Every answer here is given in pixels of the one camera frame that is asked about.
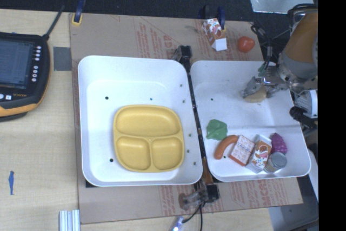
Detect black block with wires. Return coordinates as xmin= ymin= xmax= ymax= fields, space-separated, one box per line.
xmin=171 ymin=45 xmax=193 ymax=63
xmin=178 ymin=182 xmax=220 ymax=210

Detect red tomato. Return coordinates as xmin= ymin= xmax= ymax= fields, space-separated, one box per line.
xmin=237 ymin=36 xmax=256 ymax=53

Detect orange sausage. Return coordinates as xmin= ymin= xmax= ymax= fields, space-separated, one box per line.
xmin=214 ymin=135 xmax=239 ymax=161

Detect orange and white carton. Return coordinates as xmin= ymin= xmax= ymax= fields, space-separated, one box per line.
xmin=245 ymin=134 xmax=273 ymax=174
xmin=202 ymin=17 xmax=228 ymax=51

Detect beige biscuit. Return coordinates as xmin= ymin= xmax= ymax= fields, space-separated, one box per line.
xmin=244 ymin=88 xmax=268 ymax=104

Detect black cylinder on white bracket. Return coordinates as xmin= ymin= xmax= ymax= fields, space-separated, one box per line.
xmin=289 ymin=89 xmax=319 ymax=129

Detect green lettuce leaf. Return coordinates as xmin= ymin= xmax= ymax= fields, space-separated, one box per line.
xmin=205 ymin=119 xmax=229 ymax=141

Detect yellow divided plate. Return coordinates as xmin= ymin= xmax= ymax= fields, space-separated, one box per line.
xmin=112 ymin=104 xmax=185 ymax=173

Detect orange patterned carton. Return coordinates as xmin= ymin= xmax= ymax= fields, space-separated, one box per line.
xmin=229 ymin=135 xmax=256 ymax=167

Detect purple grapes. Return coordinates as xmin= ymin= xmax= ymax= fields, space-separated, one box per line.
xmin=271 ymin=132 xmax=288 ymax=156

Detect white plastic tray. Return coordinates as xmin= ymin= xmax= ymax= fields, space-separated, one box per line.
xmin=77 ymin=55 xmax=203 ymax=188
xmin=190 ymin=60 xmax=312 ymax=183

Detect silver can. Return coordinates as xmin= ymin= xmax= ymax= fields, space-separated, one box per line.
xmin=263 ymin=151 xmax=288 ymax=174

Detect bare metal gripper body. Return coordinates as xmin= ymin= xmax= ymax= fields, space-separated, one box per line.
xmin=259 ymin=65 xmax=300 ymax=91

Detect brown cardboard board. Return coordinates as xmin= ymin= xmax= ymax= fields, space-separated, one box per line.
xmin=69 ymin=12 xmax=304 ymax=225

